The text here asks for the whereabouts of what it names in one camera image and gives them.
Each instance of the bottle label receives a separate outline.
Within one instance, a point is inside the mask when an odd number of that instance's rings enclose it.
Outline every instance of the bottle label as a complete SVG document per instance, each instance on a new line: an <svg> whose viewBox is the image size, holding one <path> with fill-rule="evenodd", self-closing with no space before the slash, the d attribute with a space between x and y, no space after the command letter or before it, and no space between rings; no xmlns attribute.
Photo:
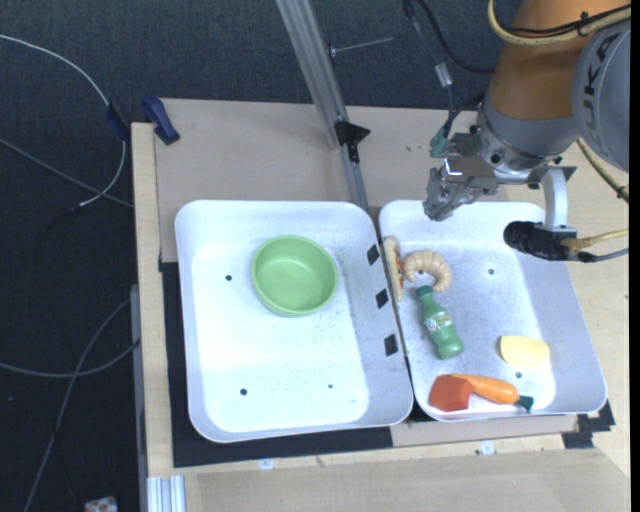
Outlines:
<svg viewBox="0 0 640 512"><path fill-rule="evenodd" d="M446 311L438 311L431 316L428 316L425 320L425 324L427 325L427 329L429 332L435 332L443 327L448 327L452 325L451 317L449 313Z"/></svg>

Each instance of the wooden table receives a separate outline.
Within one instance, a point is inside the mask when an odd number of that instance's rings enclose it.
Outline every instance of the wooden table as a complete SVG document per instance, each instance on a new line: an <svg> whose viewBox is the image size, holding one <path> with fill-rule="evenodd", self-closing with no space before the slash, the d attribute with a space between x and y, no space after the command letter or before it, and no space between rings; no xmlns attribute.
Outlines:
<svg viewBox="0 0 640 512"><path fill-rule="evenodd" d="M335 455L175 468L159 261L176 261L173 219L194 199L348 200L341 160L328 147L313 105L164 100L178 143L165 146L153 125L134 123L133 167L141 318L141 490L201 510L522 510L630 509L628 257L572 264L571 277L608 385L616 420L594 436L595 448L567 450L561 433L577 416L472 422L402 423L393 448ZM371 213L394 199L424 199L428 140L440 111L349 108L351 122L372 130L361 143ZM464 131L474 114L463 113ZM576 146L563 164L570 224L579 236L628 226L628 206L597 176ZM543 205L525 187L498 199ZM609 252L626 241L606 242ZM181 498L171 510L180 508ZM159 502L149 507L150 512Z"/></svg>

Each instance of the white tray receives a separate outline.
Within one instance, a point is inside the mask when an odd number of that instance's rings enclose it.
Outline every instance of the white tray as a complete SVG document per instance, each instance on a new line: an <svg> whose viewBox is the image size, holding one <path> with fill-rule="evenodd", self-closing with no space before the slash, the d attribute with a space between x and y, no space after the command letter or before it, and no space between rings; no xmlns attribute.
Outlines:
<svg viewBox="0 0 640 512"><path fill-rule="evenodd" d="M411 383L364 211L342 202L195 201L175 229L189 415L201 435L234 442L407 417ZM255 250L287 234L320 243L340 274L331 304L300 318L267 310L251 281Z"/></svg>
<svg viewBox="0 0 640 512"><path fill-rule="evenodd" d="M526 415L520 406L497 405L472 395L469 408L443 412L428 403L438 375L469 373L502 378L521 395L534 397L532 414L588 413L606 401L606 385L584 322L567 264L549 262L509 248L502 235L514 220L543 221L544 212L526 203L478 202L442 222L430 221L420 201L395 201L380 213L380 231L395 236L402 257L431 249L449 263L451 287L434 294L449 310L466 350L441 360L422 326L416 288L428 274L405 281L398 317L417 403L438 420ZM551 362L536 369L508 365L498 350L501 335L546 341Z"/></svg>

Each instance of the green bottle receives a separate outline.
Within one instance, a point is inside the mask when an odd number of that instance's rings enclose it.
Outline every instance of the green bottle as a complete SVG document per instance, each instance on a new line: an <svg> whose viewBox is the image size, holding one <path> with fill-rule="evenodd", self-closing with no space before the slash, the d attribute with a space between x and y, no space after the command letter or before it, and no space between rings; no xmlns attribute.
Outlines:
<svg viewBox="0 0 640 512"><path fill-rule="evenodd" d="M464 350L464 343L456 333L449 312L433 298L431 286L421 286L417 293L423 305L424 325L438 348L440 359L449 359L460 354Z"/></svg>

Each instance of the bowl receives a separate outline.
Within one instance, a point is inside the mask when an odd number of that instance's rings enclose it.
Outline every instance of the bowl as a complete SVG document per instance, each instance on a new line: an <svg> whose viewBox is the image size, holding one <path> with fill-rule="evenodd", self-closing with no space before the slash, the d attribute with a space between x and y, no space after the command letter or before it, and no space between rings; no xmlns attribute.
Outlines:
<svg viewBox="0 0 640 512"><path fill-rule="evenodd" d="M327 306L338 288L338 269L320 244L296 235L267 240L256 251L251 277L263 304L287 317Z"/></svg>

